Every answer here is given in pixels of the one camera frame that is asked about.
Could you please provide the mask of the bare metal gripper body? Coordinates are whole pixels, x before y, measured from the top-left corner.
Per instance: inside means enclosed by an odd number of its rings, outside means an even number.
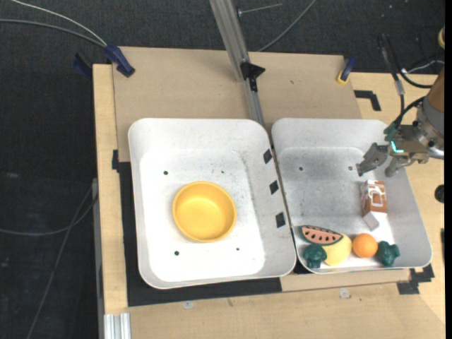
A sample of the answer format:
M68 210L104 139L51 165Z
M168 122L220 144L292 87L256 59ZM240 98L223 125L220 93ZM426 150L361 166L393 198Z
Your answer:
M426 163L430 158L444 159L444 117L430 119L417 115L411 124L388 127L389 154L408 163Z

